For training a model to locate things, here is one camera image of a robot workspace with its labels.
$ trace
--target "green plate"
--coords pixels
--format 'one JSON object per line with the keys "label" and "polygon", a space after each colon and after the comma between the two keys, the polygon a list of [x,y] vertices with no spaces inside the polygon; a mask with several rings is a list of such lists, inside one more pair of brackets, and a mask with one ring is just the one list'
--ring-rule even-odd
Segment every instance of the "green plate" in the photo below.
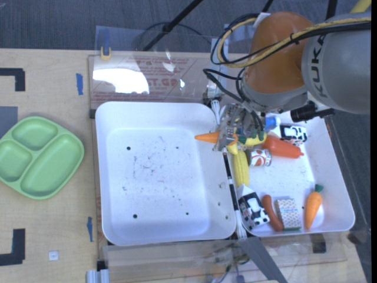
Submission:
{"label": "green plate", "polygon": [[44,117],[27,117],[0,139],[0,180],[27,197],[50,198],[83,157],[84,146],[70,131]]}

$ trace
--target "wooden table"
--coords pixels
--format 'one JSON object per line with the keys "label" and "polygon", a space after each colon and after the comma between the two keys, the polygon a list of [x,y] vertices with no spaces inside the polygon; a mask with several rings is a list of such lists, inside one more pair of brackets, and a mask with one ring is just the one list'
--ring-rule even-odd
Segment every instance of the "wooden table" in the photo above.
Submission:
{"label": "wooden table", "polygon": [[[85,148],[77,172],[50,199],[29,199],[0,183],[0,254],[11,252],[13,229],[26,231],[25,260],[19,265],[0,266],[0,282],[85,282],[86,271],[97,267],[97,163],[88,83],[88,57],[93,54],[94,51],[0,50],[0,68],[23,68],[26,72],[26,91],[15,91],[14,78],[0,77],[0,106],[17,106],[18,120],[47,117],[73,132]],[[76,74],[83,77],[83,95],[78,93]],[[93,219],[92,242],[88,217]],[[283,275],[289,282],[366,282],[354,245],[346,233],[340,234],[339,240],[343,261],[301,266],[296,263],[281,267]],[[57,260],[50,261],[50,251],[59,252]],[[274,258],[273,247],[269,251]],[[240,270],[246,281],[265,280],[252,267]],[[224,282],[231,282],[232,276],[234,282],[234,272]],[[205,277],[163,281],[205,282]]]}

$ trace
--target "brown sausage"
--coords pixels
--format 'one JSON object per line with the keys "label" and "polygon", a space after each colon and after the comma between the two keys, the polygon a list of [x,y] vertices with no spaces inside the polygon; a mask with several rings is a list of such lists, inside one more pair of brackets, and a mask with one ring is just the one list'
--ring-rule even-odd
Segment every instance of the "brown sausage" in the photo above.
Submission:
{"label": "brown sausage", "polygon": [[273,229],[278,232],[282,231],[284,226],[273,211],[272,198],[270,195],[264,195],[264,197],[262,198],[262,205],[270,218],[270,224],[273,227]]}

